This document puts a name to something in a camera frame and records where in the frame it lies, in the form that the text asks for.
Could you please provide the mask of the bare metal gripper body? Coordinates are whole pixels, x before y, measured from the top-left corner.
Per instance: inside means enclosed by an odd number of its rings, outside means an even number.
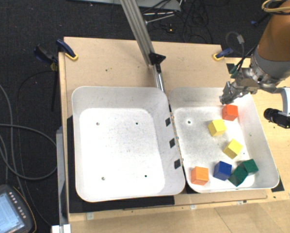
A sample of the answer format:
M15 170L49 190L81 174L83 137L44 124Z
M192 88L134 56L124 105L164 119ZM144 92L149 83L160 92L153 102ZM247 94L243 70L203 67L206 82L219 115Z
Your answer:
M234 79L228 84L229 94L255 94L259 89L273 93L281 83L281 79L271 77L261 68L252 65L245 68L234 66L229 74Z

